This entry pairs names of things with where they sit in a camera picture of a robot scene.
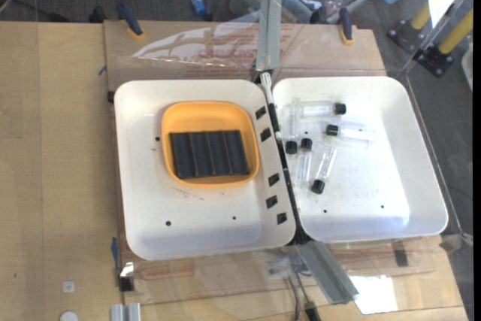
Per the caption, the clear vial black cap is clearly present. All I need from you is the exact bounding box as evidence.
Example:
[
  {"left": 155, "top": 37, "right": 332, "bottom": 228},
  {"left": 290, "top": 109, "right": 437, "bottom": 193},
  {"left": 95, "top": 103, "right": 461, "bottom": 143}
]
[
  {"left": 298, "top": 101, "right": 347, "bottom": 120},
  {"left": 310, "top": 146, "right": 338, "bottom": 195},
  {"left": 296, "top": 138, "right": 314, "bottom": 187},
  {"left": 284, "top": 104, "right": 300, "bottom": 156},
  {"left": 325, "top": 123, "right": 376, "bottom": 143}
]

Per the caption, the black block with thin wires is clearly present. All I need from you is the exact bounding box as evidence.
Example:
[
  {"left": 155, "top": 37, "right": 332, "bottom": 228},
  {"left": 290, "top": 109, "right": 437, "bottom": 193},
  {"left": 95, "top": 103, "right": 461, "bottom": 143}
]
[{"left": 303, "top": 299, "right": 321, "bottom": 321}]

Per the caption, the brown cardboard board red print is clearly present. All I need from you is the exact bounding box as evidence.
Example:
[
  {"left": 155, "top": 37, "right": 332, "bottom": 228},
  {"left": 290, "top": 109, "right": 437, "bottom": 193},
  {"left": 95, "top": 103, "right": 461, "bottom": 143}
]
[{"left": 103, "top": 19, "right": 440, "bottom": 277}]

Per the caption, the black ridged rack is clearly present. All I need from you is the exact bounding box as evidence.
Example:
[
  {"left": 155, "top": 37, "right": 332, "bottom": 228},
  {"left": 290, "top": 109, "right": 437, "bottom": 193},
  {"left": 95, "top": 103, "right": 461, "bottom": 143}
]
[{"left": 168, "top": 129, "right": 250, "bottom": 180}]

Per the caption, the white plastic tray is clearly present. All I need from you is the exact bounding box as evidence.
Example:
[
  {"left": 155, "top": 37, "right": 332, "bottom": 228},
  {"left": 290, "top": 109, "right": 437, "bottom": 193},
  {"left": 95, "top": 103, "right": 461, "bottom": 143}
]
[
  {"left": 113, "top": 79, "right": 297, "bottom": 261},
  {"left": 271, "top": 76, "right": 449, "bottom": 244}
]

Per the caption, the orange plastic bowl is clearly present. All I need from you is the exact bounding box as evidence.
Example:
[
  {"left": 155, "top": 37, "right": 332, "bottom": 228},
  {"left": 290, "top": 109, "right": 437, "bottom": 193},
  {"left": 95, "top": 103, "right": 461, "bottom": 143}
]
[{"left": 161, "top": 100, "right": 261, "bottom": 189}]

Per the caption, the blue plastic bottle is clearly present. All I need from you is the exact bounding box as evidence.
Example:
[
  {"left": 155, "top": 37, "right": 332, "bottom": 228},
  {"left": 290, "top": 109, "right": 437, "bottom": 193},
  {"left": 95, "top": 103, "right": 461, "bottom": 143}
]
[{"left": 188, "top": 0, "right": 208, "bottom": 17}]

